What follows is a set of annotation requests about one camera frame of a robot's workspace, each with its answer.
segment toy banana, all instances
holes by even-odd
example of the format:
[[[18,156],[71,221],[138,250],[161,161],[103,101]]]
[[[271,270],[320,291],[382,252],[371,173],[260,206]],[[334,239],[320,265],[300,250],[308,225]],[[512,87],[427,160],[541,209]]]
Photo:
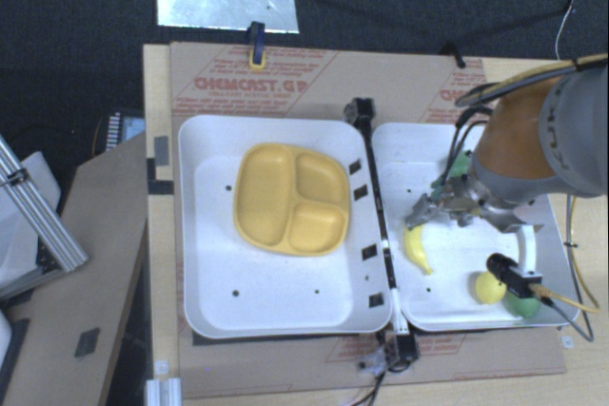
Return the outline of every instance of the toy banana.
[[[425,251],[422,248],[421,233],[422,225],[417,225],[412,229],[406,227],[403,231],[403,245],[406,250],[406,256],[417,264],[425,274],[431,274],[433,270],[429,267]]]

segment black carpet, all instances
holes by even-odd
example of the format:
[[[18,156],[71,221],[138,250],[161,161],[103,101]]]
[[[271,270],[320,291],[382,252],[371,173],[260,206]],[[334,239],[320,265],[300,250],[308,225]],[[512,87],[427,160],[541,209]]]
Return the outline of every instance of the black carpet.
[[[301,33],[278,46],[554,58],[566,0],[296,0]],[[575,0],[561,57],[607,51],[608,0]],[[65,179],[91,155],[99,120],[141,108],[142,45],[241,43],[242,32],[156,25],[156,0],[0,0],[0,134],[42,150]]]

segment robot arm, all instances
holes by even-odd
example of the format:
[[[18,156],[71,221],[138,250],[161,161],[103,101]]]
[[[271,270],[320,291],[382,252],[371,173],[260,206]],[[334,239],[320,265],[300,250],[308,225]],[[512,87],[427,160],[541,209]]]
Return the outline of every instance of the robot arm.
[[[443,211],[460,225],[480,216],[501,232],[513,232],[522,225],[514,208],[539,195],[607,194],[607,58],[594,57],[585,69],[573,66],[504,94],[499,84],[486,94],[467,95],[478,105],[497,92],[501,99],[469,155],[467,172],[444,177],[441,189],[422,195],[406,225]]]

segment yellow plate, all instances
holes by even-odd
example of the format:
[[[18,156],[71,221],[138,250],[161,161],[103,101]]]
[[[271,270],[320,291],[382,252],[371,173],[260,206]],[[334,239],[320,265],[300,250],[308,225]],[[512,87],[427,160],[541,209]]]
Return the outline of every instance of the yellow plate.
[[[346,173],[324,154],[261,144],[241,162],[233,217],[249,243],[296,256],[327,254],[344,240],[349,207]]]

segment yellow ball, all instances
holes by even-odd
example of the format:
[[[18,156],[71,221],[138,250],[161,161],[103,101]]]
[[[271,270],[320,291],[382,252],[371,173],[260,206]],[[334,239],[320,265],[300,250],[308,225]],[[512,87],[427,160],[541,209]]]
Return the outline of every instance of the yellow ball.
[[[501,301],[505,296],[505,291],[507,291],[505,284],[488,271],[476,278],[476,295],[483,303],[494,304]]]

